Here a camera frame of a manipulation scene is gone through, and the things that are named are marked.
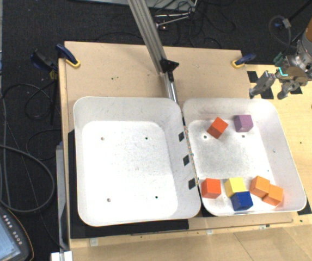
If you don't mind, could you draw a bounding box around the purple cube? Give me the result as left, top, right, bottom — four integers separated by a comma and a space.
233, 114, 254, 133

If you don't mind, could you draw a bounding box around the orange cube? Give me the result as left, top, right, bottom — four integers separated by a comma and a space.
262, 184, 284, 207
249, 175, 271, 199

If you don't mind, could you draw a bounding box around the white plastic tray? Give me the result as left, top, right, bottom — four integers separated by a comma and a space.
73, 96, 202, 227
182, 97, 308, 218

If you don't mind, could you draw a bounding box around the pale brown flat board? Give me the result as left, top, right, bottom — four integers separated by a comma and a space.
58, 41, 294, 250

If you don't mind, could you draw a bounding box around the blue cube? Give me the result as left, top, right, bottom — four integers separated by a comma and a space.
230, 191, 254, 212

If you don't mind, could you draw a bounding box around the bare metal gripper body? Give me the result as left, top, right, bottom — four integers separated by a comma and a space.
275, 53, 312, 85

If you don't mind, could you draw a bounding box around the yellow cube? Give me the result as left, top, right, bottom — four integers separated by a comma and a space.
224, 177, 247, 198

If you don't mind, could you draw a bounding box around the red-orange cube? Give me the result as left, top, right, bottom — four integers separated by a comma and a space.
206, 116, 229, 140
200, 178, 222, 200

